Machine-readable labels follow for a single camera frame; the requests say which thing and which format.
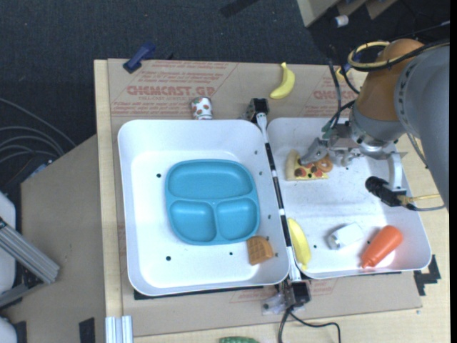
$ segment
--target blue divided tray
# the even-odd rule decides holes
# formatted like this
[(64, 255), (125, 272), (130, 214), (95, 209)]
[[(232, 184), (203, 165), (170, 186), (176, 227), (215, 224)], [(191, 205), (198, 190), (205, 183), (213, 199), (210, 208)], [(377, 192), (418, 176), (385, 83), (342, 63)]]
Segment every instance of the blue divided tray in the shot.
[(189, 244), (242, 242), (260, 224), (253, 177), (235, 161), (188, 160), (173, 165), (166, 176), (165, 198), (171, 228)]

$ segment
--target white plastic tray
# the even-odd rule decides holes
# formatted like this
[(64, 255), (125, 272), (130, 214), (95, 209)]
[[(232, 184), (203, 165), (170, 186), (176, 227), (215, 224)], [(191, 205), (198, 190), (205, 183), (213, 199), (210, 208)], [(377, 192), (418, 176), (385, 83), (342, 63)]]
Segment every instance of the white plastic tray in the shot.
[[(127, 267), (133, 287), (157, 296), (208, 289), (277, 284), (288, 274), (288, 255), (268, 158), (258, 127), (243, 120), (134, 120), (118, 135), (126, 222)], [(257, 235), (276, 254), (252, 266), (246, 242), (191, 245), (172, 231), (165, 179), (176, 163), (225, 159), (252, 174), (260, 204)]]
[[(354, 159), (347, 168), (334, 166), (328, 179), (286, 181), (284, 170), (290, 150), (305, 154), (327, 121), (325, 118), (278, 118), (268, 126), (286, 216), (300, 224), (311, 248), (311, 261), (302, 272), (311, 278), (323, 279), (426, 267), (431, 260), (431, 248), (419, 213), (404, 207), (389, 207), (365, 188), (370, 176), (389, 179), (387, 161), (363, 156)], [(402, 185), (411, 194), (405, 176)], [(365, 237), (342, 249), (330, 249), (327, 236), (352, 222), (361, 226)], [(375, 268), (362, 269), (361, 254), (374, 234), (387, 224), (400, 229), (403, 242)]]

